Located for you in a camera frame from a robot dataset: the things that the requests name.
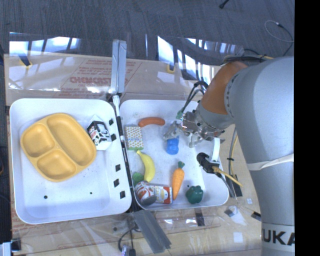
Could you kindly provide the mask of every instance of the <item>yellow banana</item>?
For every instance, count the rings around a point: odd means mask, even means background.
[[[147,182],[150,182],[156,174],[155,163],[149,155],[142,153],[140,150],[138,150],[136,153],[140,156],[144,164],[143,179]]]

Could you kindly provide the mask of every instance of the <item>white band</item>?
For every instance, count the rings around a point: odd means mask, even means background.
[[[255,163],[247,163],[246,166],[249,171],[260,171],[263,168],[287,163],[287,162],[294,162],[294,153],[280,157],[278,159],[272,161],[264,161],[264,162],[255,162]]]

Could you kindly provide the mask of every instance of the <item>toy carrot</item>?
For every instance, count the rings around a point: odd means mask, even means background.
[[[174,170],[172,175],[172,199],[175,200],[185,178],[185,172],[182,168],[185,166],[184,162],[178,162],[178,168]]]

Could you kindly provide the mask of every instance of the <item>yellow divided plate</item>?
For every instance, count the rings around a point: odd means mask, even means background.
[[[48,115],[29,126],[20,144],[36,170],[53,182],[81,172],[97,155],[87,131],[66,113]]]

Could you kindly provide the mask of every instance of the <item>brown sausage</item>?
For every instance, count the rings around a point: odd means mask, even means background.
[[[165,125],[166,121],[160,117],[146,117],[140,120],[138,123],[138,126],[140,127],[145,127],[147,125],[158,125],[158,126],[163,126]]]

